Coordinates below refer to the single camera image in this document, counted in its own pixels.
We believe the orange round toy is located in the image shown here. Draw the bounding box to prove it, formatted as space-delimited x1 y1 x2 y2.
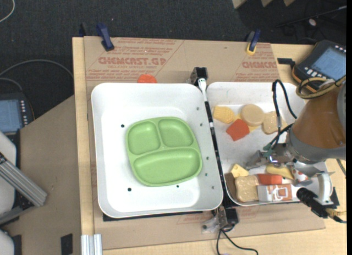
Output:
137 74 158 84

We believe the white plastic tray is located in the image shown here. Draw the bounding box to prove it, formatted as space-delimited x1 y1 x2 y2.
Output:
90 82 224 219
205 81 331 207

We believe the yellow ridged biscuit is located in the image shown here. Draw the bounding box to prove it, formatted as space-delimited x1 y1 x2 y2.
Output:
212 105 235 125

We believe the yellow banana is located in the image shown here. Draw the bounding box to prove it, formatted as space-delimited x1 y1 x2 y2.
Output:
265 163 295 181

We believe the brown cardboard board, red print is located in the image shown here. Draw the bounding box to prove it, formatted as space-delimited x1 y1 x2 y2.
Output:
83 36 327 251

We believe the tan toast slice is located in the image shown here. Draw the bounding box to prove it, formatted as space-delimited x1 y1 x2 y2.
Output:
234 175 260 203

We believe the black cylinder on white bracket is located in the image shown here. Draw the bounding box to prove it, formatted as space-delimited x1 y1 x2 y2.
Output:
296 171 340 218

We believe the white and orange carton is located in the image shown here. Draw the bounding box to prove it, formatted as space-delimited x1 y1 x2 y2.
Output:
256 183 294 203

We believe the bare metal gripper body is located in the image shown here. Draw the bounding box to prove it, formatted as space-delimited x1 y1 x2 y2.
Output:
262 143 327 177

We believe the green divided plate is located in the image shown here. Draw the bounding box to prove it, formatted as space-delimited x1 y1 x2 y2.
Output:
125 116 204 187

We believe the beige round biscuit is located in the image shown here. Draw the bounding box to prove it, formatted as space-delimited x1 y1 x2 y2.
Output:
240 103 266 128

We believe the orange wedge block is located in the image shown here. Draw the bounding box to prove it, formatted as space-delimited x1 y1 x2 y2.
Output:
225 118 250 142

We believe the yellow cheese wedge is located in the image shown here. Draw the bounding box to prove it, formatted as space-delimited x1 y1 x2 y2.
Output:
230 163 250 179

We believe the white and orange can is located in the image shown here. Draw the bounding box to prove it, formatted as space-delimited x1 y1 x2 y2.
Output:
291 167 310 185

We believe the thin black and white rod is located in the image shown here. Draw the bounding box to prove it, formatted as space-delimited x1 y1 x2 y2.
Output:
197 79 226 208

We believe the beige bread slice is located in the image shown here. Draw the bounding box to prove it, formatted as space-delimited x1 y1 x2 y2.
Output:
261 110 287 135

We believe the orange flat block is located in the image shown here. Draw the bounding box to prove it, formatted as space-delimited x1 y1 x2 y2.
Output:
256 173 284 186

